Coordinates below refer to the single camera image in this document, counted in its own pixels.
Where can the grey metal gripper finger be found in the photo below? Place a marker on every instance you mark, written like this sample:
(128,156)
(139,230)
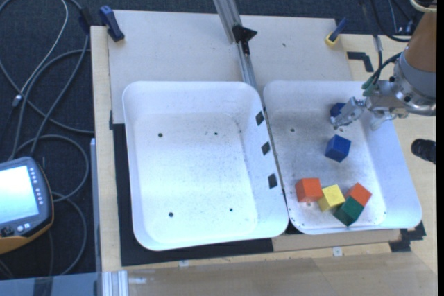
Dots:
(348,113)
(378,119)

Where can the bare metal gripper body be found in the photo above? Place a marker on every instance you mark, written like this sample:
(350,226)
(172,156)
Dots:
(385,98)

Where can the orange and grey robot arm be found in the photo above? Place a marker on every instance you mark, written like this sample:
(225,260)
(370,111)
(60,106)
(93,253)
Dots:
(423,45)

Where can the blue cube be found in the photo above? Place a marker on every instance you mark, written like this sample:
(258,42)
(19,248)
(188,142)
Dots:
(337,148)
(335,110)

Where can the white plastic tray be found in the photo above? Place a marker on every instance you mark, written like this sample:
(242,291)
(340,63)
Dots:
(194,166)
(312,149)

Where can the orange cube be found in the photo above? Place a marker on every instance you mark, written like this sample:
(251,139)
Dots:
(360,193)
(308,189)

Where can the yellow cube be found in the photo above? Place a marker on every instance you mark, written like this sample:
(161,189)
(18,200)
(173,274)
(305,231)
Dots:
(332,197)

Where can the green cube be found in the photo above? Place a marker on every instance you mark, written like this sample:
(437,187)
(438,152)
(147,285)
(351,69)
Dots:
(350,211)

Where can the pale wood board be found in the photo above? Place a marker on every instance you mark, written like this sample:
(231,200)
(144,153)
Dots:
(173,52)

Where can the black cylinder on white bracket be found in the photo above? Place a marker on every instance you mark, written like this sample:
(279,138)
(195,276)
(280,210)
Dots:
(425,150)

